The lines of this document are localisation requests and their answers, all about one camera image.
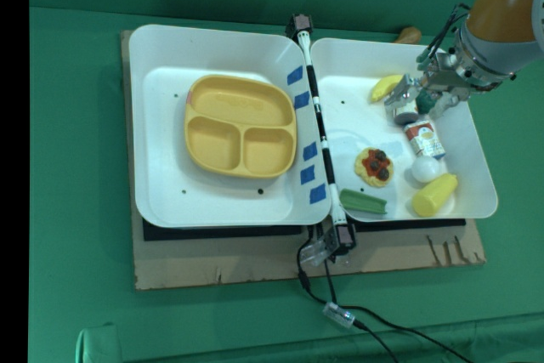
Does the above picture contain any yellow divided plate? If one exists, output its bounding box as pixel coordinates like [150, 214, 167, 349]
[184, 74, 298, 179]

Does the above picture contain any dark green round thing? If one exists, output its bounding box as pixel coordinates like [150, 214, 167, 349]
[415, 91, 439, 115]

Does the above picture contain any brown cardboard board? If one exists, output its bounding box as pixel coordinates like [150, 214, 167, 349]
[120, 29, 486, 292]

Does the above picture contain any orange brown rounded thing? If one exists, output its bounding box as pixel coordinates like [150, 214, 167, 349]
[393, 26, 422, 46]

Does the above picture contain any yellow banana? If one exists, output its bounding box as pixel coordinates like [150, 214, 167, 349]
[367, 74, 405, 104]

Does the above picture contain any black and white thin rod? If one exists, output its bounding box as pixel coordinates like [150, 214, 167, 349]
[297, 29, 349, 227]

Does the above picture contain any yellow spaghetti with meatballs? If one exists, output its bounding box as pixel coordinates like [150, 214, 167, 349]
[354, 146, 394, 187]

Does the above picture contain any black block with wires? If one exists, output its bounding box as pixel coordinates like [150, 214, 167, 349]
[285, 14, 315, 41]
[325, 223, 357, 257]

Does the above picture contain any white ball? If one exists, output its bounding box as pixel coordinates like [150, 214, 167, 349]
[411, 156, 442, 184]

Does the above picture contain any green celery stick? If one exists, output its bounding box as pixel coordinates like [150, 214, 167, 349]
[338, 188, 388, 215]

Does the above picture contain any yellow squeeze bottle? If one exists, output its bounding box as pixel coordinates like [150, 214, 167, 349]
[411, 173, 459, 218]

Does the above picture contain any white plastic tray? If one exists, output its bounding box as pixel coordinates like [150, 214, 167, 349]
[127, 24, 332, 230]
[309, 37, 499, 223]

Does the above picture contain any red and white carton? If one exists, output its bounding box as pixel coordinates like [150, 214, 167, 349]
[402, 118, 446, 161]

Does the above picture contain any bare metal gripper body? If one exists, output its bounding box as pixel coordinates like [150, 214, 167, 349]
[418, 46, 511, 99]

